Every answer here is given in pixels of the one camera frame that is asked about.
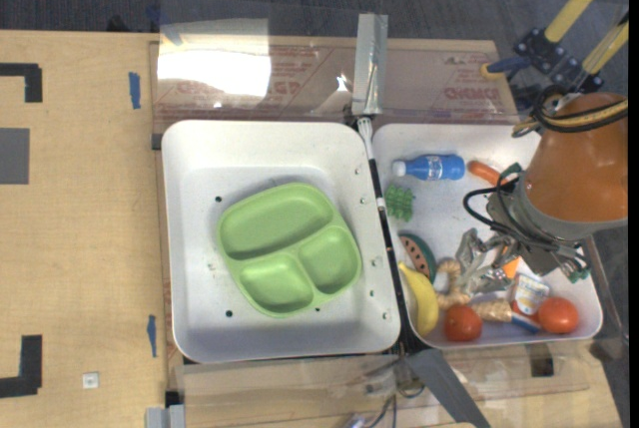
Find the yellow banana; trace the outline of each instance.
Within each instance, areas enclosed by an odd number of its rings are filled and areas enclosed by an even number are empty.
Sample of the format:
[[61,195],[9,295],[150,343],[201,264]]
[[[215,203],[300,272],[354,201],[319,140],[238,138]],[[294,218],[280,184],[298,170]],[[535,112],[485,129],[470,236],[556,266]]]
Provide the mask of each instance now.
[[423,273],[408,268],[403,261],[397,265],[403,272],[408,286],[417,301],[417,324],[415,329],[421,337],[425,337],[437,324],[439,319],[439,306],[437,305],[437,293],[432,284]]

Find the watermelon slice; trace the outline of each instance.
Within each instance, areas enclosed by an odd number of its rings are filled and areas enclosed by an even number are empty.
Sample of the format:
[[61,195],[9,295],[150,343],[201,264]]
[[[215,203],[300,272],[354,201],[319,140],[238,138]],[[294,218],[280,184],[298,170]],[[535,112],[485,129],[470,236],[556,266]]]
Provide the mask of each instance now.
[[419,236],[411,233],[400,233],[399,239],[410,256],[415,270],[423,273],[430,282],[433,282],[437,274],[437,262],[430,247]]

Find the water bottle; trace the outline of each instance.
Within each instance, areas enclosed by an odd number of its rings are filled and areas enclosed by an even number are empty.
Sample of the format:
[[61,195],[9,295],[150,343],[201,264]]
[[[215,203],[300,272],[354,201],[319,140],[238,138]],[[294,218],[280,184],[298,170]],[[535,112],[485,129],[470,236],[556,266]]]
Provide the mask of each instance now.
[[398,177],[411,175],[420,180],[459,180],[466,167],[458,155],[422,155],[411,161],[394,161],[392,173]]

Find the green divided tray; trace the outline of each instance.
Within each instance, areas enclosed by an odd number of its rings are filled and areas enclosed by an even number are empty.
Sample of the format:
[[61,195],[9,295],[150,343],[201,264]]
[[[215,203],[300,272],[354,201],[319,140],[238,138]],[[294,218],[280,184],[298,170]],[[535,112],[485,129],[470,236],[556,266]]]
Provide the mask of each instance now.
[[277,318],[320,306],[361,273],[348,226],[308,184],[274,187],[232,205],[218,221],[217,240],[247,300]]

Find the wooden table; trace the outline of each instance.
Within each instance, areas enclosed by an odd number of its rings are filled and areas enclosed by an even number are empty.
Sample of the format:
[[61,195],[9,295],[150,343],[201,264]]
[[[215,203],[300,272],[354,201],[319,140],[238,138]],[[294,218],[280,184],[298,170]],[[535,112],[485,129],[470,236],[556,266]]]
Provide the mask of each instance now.
[[[30,142],[28,185],[0,185],[0,377],[20,374],[22,336],[42,336],[42,386],[35,395],[1,398],[1,427],[143,426],[145,410],[164,405],[166,327],[150,146],[149,51],[157,40],[0,31],[0,62],[37,63],[44,94],[42,103],[25,103],[24,80],[0,77],[0,128],[29,129]],[[130,73],[140,76],[139,109]],[[620,426],[600,363],[583,348],[578,360],[578,390],[548,394],[546,383],[541,393],[479,406],[494,426]],[[83,386],[91,372],[99,373],[97,388]],[[327,422],[279,425],[339,426],[343,418]],[[406,427],[451,422],[436,404],[398,415]]]

